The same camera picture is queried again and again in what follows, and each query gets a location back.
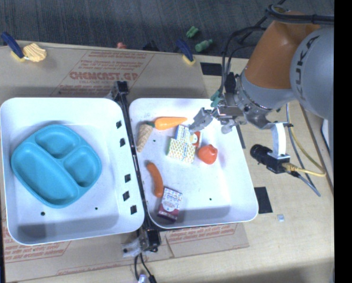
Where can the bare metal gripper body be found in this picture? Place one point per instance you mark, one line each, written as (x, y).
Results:
(237, 113)

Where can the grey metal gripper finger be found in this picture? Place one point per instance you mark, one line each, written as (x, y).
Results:
(197, 123)
(205, 113)

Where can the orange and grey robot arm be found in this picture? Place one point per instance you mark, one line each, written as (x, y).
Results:
(282, 60)

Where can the red and white small packet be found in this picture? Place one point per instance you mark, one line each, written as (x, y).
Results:
(195, 138)

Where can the white and blue small carton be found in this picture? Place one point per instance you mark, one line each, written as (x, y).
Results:
(181, 133)

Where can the orange carrot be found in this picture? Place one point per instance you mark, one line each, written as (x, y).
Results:
(168, 123)

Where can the yellow patterned packet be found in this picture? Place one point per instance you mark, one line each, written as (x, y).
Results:
(180, 151)

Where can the beige waffle cone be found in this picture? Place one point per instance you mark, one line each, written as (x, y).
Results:
(143, 136)

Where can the white plastic tray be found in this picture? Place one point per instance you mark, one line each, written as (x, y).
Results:
(75, 225)
(208, 187)

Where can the green toy bottle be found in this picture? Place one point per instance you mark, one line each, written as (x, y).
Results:
(203, 45)

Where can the orange sausage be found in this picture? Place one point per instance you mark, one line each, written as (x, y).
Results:
(156, 178)

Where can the thin black and white rod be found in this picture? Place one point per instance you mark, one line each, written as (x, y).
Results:
(136, 158)

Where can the green toy vegetable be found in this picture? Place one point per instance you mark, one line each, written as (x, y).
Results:
(192, 32)

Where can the red and white carton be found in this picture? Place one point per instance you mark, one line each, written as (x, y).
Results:
(170, 204)

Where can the pink toy piece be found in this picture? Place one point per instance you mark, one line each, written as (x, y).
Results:
(121, 45)

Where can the small white square piece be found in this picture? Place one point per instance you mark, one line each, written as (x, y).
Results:
(280, 217)

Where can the brown cardboard board red print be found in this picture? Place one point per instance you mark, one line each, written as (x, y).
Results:
(75, 69)

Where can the blue divided plate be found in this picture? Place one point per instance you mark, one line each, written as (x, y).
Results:
(46, 169)

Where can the black cylinder on white bracket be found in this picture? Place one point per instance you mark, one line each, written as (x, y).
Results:
(270, 157)

